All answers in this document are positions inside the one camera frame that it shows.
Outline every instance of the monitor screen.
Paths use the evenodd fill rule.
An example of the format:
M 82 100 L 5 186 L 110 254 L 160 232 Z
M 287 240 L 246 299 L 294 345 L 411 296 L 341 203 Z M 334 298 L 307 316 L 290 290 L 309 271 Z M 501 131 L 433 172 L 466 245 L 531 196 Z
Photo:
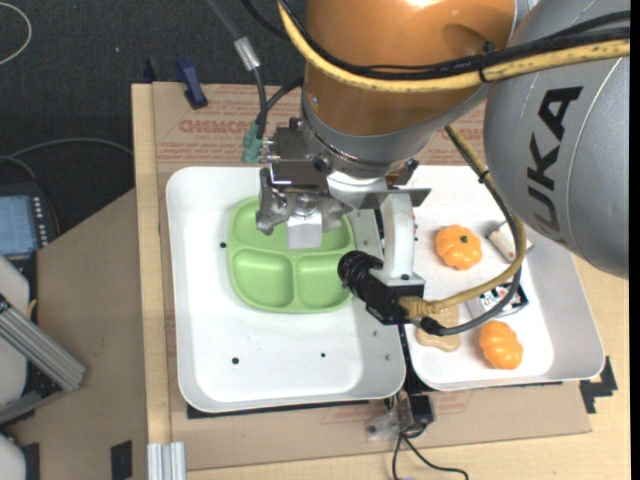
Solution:
M 29 196 L 0 197 L 0 254 L 31 254 L 38 248 Z

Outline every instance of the black carpet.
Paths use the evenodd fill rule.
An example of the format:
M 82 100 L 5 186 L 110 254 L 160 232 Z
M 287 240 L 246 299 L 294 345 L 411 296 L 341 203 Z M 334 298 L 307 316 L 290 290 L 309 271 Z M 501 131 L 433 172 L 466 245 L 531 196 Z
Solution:
M 299 54 L 258 25 L 239 0 L 218 0 L 246 33 L 266 84 L 302 73 Z M 275 0 L 251 0 L 280 27 Z M 302 12 L 304 0 L 293 0 Z M 132 147 L 132 83 L 175 80 L 179 56 L 193 60 L 203 83 L 253 83 L 230 36 L 204 0 L 0 0 L 22 10 L 32 40 L 0 64 L 0 155 L 52 140 L 91 137 Z M 0 63 L 27 35 L 20 15 L 0 5 Z M 98 144 L 65 144 L 19 157 L 49 193 L 62 232 L 133 188 L 132 158 Z M 26 181 L 25 169 L 0 162 L 0 184 Z

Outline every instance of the metal bracket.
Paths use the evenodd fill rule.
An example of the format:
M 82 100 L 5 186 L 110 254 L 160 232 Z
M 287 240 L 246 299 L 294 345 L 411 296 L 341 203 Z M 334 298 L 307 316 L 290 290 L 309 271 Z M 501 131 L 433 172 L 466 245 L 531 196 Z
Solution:
M 85 367 L 2 296 L 0 337 L 65 391 L 80 387 Z
M 147 445 L 148 480 L 187 480 L 187 461 L 182 441 Z
M 367 441 L 389 441 L 413 425 L 406 392 L 400 391 L 394 400 L 395 404 L 386 413 L 365 421 Z

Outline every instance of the blue clip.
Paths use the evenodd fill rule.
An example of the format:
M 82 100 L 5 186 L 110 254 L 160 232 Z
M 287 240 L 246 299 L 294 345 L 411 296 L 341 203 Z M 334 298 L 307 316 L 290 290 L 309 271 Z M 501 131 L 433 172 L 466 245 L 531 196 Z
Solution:
M 195 64 L 186 57 L 176 59 L 176 75 L 178 80 L 187 86 L 184 95 L 187 97 L 191 108 L 198 109 L 209 104 L 207 97 L 202 92 Z

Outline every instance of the wire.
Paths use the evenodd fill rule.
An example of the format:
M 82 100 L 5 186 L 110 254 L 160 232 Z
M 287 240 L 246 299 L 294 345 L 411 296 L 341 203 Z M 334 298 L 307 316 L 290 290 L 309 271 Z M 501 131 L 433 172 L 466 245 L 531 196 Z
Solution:
M 566 47 L 558 51 L 527 55 L 525 60 L 517 59 L 502 62 L 477 71 L 460 72 L 453 75 L 445 74 L 436 79 L 406 80 L 404 79 L 406 77 L 405 74 L 402 75 L 402 77 L 400 77 L 400 75 L 394 75 L 394 78 L 400 79 L 382 80 L 350 72 L 345 69 L 344 63 L 334 62 L 335 59 L 333 58 L 327 60 L 327 58 L 319 53 L 321 50 L 318 45 L 310 43 L 310 38 L 308 36 L 305 37 L 302 33 L 304 29 L 299 21 L 294 21 L 291 11 L 288 8 L 287 0 L 277 0 L 277 2 L 280 17 L 284 23 L 285 30 L 291 38 L 291 42 L 309 64 L 341 83 L 380 92 L 423 93 L 464 89 L 476 87 L 483 82 L 499 81 L 543 69 L 628 56 L 630 52 L 629 37 L 605 41 L 598 39 L 593 44 L 589 43 L 586 45 Z
M 420 300 L 418 302 L 418 307 L 415 308 L 411 306 L 411 302 L 415 302 L 415 299 L 410 297 L 400 297 L 398 303 L 409 309 L 411 306 L 414 310 L 414 314 L 418 314 L 420 318 L 420 328 L 422 328 L 425 332 L 429 334 L 434 334 L 437 336 L 447 336 L 452 334 L 459 334 L 461 332 L 468 331 L 478 325 L 486 322 L 487 320 L 497 316 L 500 311 L 511 301 L 513 296 L 517 293 L 517 290 L 520 286 L 520 277 L 522 272 L 522 263 L 524 261 L 524 256 L 526 254 L 526 231 L 524 229 L 524 224 L 520 219 L 515 217 L 509 212 L 508 208 L 505 206 L 502 198 L 498 194 L 495 185 L 493 184 L 493 180 L 491 175 L 486 171 L 482 161 L 478 157 L 478 155 L 473 151 L 469 143 L 466 139 L 458 132 L 458 130 L 453 125 L 448 125 L 445 127 L 445 131 L 451 138 L 453 144 L 456 146 L 462 157 L 469 164 L 471 169 L 478 175 L 482 182 L 484 183 L 487 190 L 489 190 L 493 199 L 496 201 L 496 204 L 502 211 L 509 224 L 509 228 L 511 229 L 511 233 L 513 234 L 515 245 L 516 245 L 516 258 L 513 262 L 498 276 L 493 279 L 482 283 L 474 288 L 470 288 L 468 290 L 464 290 L 459 292 L 451 297 L 447 297 L 445 299 L 429 301 L 429 300 Z M 462 304 L 467 300 L 470 300 L 474 297 L 478 297 L 483 293 L 495 288 L 498 285 L 504 284 L 509 279 L 512 279 L 511 286 L 507 294 L 489 311 L 484 313 L 483 315 L 474 318 L 468 322 L 465 322 L 461 325 L 455 327 L 444 327 L 439 322 L 437 322 L 434 318 L 431 318 L 429 315 L 439 313 L 445 308 L 457 306 L 458 304 Z
M 24 40 L 24 43 L 22 43 L 22 46 L 20 46 L 20 48 L 18 48 L 14 53 L 0 60 L 0 66 L 2 66 L 3 64 L 6 64 L 10 60 L 15 59 L 27 48 L 27 46 L 29 46 L 29 43 L 31 43 L 31 38 L 33 36 L 33 27 L 31 26 L 31 20 L 29 20 L 29 17 L 22 10 L 18 9 L 15 5 L 11 5 L 7 2 L 0 2 L 0 7 L 7 7 L 8 9 L 11 9 L 12 11 L 17 12 L 27 24 L 27 38 Z
M 224 25 L 224 27 L 227 29 L 229 34 L 231 34 L 231 37 L 233 38 L 234 41 L 237 41 L 238 39 L 243 37 L 242 32 L 240 32 L 240 29 L 236 26 L 235 22 L 227 15 L 225 10 L 222 8 L 220 4 L 218 4 L 218 2 L 216 2 L 216 0 L 204 0 L 204 1 L 207 3 L 209 8 L 213 11 L 216 17 L 220 20 L 222 25 Z
M 90 144 L 101 144 L 103 146 L 109 146 L 115 149 L 118 149 L 124 153 L 127 153 L 128 155 L 133 156 L 133 151 L 121 146 L 120 144 L 117 144 L 116 142 L 111 142 L 110 140 L 106 140 L 106 139 L 97 139 L 97 138 L 90 138 L 90 137 L 76 137 L 76 138 L 69 138 L 69 139 L 58 139 L 58 140 L 52 140 L 49 142 L 43 142 L 41 144 L 36 144 L 34 146 L 29 146 L 27 148 L 24 149 L 20 149 L 18 151 L 15 151 L 13 153 L 10 153 L 9 155 L 7 155 L 8 157 L 15 159 L 15 157 L 17 156 L 22 156 L 25 155 L 27 153 L 31 153 L 32 151 L 37 151 L 39 149 L 44 149 L 44 148 L 50 148 L 53 146 L 60 146 L 62 144 L 75 144 L 75 143 L 90 143 Z
M 591 18 L 590 20 L 582 21 L 580 23 L 576 23 L 571 27 L 567 27 L 560 32 L 556 32 L 548 37 L 554 37 L 556 35 L 562 33 L 570 33 L 570 34 L 579 34 L 581 32 L 586 32 L 587 30 L 592 30 L 596 27 L 601 27 L 603 25 L 609 25 L 610 23 L 614 23 L 616 21 L 625 21 L 631 19 L 631 11 L 619 11 L 612 12 L 609 14 L 605 14 L 604 16 L 598 16 L 597 18 Z
M 245 62 L 243 58 L 243 53 L 241 53 L 241 49 L 238 48 L 238 44 L 243 40 L 246 40 L 245 35 L 240 31 L 240 29 L 236 26 L 234 21 L 227 15 L 224 9 L 216 2 L 216 0 L 205 0 L 209 5 L 209 8 L 213 11 L 216 17 L 221 21 L 224 27 L 227 29 L 229 34 L 234 41 L 234 46 L 236 47 L 236 51 L 238 55 Z M 247 67 L 248 71 L 251 71 L 253 74 L 253 78 L 256 83 L 256 88 L 258 89 L 258 99 L 260 100 L 260 111 L 258 113 L 258 117 L 256 119 L 256 123 L 258 125 L 258 130 L 256 132 L 256 139 L 261 139 L 264 135 L 264 131 L 267 124 L 267 96 L 265 92 L 264 82 L 262 80 L 262 74 L 260 72 L 260 64 L 259 62 L 255 64 L 251 64 L 248 66 L 245 62 L 245 67 Z
M 24 163 L 22 160 L 18 160 L 17 158 L 13 158 L 11 156 L 7 156 L 7 155 L 0 155 L 0 162 L 11 162 L 19 167 L 21 167 L 22 169 L 24 169 L 27 173 L 29 173 L 29 176 L 31 176 L 31 178 L 33 179 L 33 181 L 36 181 L 37 176 L 35 171 L 29 167 L 26 163 Z
M 393 480 L 400 480 L 400 478 L 398 477 L 398 472 L 397 472 L 397 462 L 398 462 L 398 453 L 400 452 L 400 445 L 402 444 L 402 441 L 404 441 L 407 444 L 407 446 L 409 446 L 411 451 L 413 451 L 413 453 L 415 453 L 416 456 L 424 464 L 426 464 L 430 468 L 436 469 L 438 471 L 444 471 L 444 472 L 447 472 L 447 473 L 459 473 L 462 476 L 464 476 L 464 478 L 466 480 L 469 480 L 469 474 L 466 471 L 464 471 L 463 469 L 437 466 L 437 465 L 433 464 L 432 462 L 428 461 L 424 457 L 424 455 L 422 455 L 418 451 L 418 449 L 415 446 L 413 446 L 413 443 L 411 443 L 411 441 L 409 441 L 410 437 L 413 437 L 413 436 L 407 436 L 404 432 L 400 432 L 398 434 L 398 440 L 396 442 L 396 447 L 395 447 L 395 450 L 393 452 L 393 458 L 391 459 L 391 472 L 393 473 Z
M 253 19 L 255 19 L 265 29 L 267 29 L 273 35 L 279 37 L 280 39 L 282 39 L 284 41 L 290 41 L 289 36 L 287 35 L 287 33 L 282 31 L 282 30 L 280 30 L 280 29 L 278 29 L 277 27 L 272 25 L 270 22 L 268 22 L 262 16 L 262 14 L 260 14 L 260 12 L 254 7 L 254 5 L 251 3 L 251 0 L 240 0 L 240 2 L 242 2 L 242 5 L 244 6 L 244 8 L 247 11 L 249 11 L 249 14 L 251 14 Z
M 278 103 L 278 101 L 280 101 L 286 94 L 289 94 L 291 91 L 297 89 L 298 87 L 302 87 L 303 83 L 304 77 L 301 76 L 299 78 L 296 78 L 295 80 L 291 80 L 291 82 L 289 82 L 288 84 L 280 87 L 280 89 L 274 92 L 273 95 L 269 98 L 269 101 L 267 101 L 267 110 L 271 110 L 276 105 L 276 103 Z
M 256 81 L 256 87 L 258 88 L 258 98 L 260 99 L 260 112 L 258 113 L 258 117 L 256 119 L 256 124 L 258 125 L 258 130 L 256 131 L 256 139 L 260 140 L 264 135 L 264 131 L 267 127 L 267 94 L 264 87 L 264 82 L 262 81 L 262 76 L 260 74 L 260 69 L 255 68 L 252 69 L 253 78 Z

